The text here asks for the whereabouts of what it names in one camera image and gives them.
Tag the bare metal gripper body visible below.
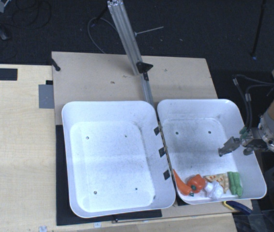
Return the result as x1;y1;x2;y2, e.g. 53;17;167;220
241;129;274;155

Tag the pizza slice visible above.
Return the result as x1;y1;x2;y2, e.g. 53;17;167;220
204;173;230;194

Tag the white plastic tray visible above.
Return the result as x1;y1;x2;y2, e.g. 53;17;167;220
61;100;177;219
156;98;268;205

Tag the green asparagus bundle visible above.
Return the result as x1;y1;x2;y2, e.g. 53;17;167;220
227;171;244;197

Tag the white crumpled lump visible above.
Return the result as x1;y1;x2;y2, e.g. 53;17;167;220
204;180;225;200

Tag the orange bell pepper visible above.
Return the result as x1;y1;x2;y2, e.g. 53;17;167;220
187;174;207;194

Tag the orange carrot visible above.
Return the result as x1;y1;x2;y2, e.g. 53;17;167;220
172;169;194;197

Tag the brown cardboard board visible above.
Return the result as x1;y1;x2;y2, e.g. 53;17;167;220
51;51;253;227

